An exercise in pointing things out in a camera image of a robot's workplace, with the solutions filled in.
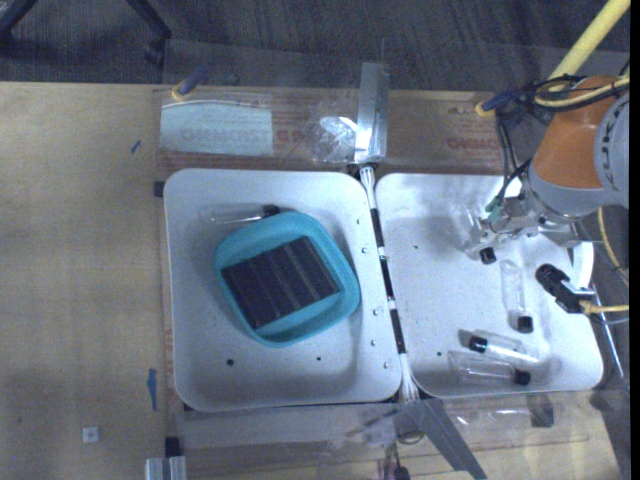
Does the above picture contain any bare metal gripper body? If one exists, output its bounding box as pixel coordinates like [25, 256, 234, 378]
[487, 193, 582, 248]

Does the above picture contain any clear plastic bottle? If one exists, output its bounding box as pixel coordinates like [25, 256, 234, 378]
[499, 259, 535, 334]
[199, 203, 282, 227]
[447, 350, 532, 387]
[458, 207, 497, 265]
[458, 328, 541, 364]

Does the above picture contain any white plastic tray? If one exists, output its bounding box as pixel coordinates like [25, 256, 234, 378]
[162, 167, 404, 413]
[374, 171, 605, 399]

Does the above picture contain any brown cardboard board, red print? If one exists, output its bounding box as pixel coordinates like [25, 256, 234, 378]
[151, 85, 629, 469]

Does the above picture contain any black ribbed rectangular tray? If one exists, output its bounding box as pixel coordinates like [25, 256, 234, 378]
[220, 235, 341, 332]

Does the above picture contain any blue plate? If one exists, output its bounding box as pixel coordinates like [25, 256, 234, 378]
[213, 211, 362, 349]

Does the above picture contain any black chair base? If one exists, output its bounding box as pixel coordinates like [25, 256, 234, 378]
[0, 0, 174, 67]

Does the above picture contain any black cylinder on white bracket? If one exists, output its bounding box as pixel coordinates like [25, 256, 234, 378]
[534, 240, 597, 315]

